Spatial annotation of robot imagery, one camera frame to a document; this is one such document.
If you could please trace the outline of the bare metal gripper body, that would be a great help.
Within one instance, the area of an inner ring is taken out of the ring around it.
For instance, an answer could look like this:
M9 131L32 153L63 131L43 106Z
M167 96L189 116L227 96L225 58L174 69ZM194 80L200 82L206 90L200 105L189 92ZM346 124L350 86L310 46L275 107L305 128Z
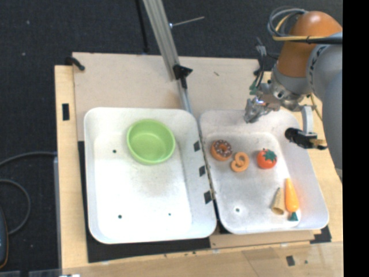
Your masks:
M296 95L275 81L253 82L253 112L278 111L281 107L298 112L302 110L302 95Z

